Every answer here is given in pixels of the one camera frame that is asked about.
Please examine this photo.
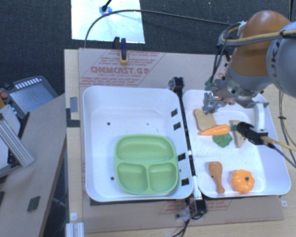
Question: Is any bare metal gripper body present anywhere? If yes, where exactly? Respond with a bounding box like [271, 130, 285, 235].
[210, 79, 259, 108]

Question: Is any tan bread slice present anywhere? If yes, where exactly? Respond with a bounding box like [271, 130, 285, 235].
[193, 108, 217, 132]

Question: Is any orange carrot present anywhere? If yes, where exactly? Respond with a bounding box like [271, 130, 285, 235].
[200, 124, 231, 137]

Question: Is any thin black and white rod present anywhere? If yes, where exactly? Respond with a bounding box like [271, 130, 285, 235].
[175, 86, 203, 199]

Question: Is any green leaf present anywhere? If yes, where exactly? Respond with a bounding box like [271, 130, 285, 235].
[212, 133, 233, 148]

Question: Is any tan pizza slice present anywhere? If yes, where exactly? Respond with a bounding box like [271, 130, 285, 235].
[229, 119, 248, 149]

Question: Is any white plastic tray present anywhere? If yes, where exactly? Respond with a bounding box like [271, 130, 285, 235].
[82, 85, 195, 203]
[182, 89, 292, 199]

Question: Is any brown chicken drumstick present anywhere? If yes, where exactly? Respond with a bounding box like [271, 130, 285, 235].
[207, 161, 225, 195]

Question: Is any brown cardboard board, red print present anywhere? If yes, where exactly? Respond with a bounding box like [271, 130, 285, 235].
[77, 47, 285, 234]

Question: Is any orange pumpkin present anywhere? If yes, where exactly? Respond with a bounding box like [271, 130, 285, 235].
[230, 169, 256, 195]

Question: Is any green divided plate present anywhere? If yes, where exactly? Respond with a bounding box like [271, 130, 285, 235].
[113, 134, 180, 196]

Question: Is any black block with thin wires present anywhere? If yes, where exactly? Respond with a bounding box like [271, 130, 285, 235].
[186, 197, 208, 218]
[168, 76, 185, 91]

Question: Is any black cylinder on white bracket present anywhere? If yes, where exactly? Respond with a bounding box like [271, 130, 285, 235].
[236, 102, 270, 146]

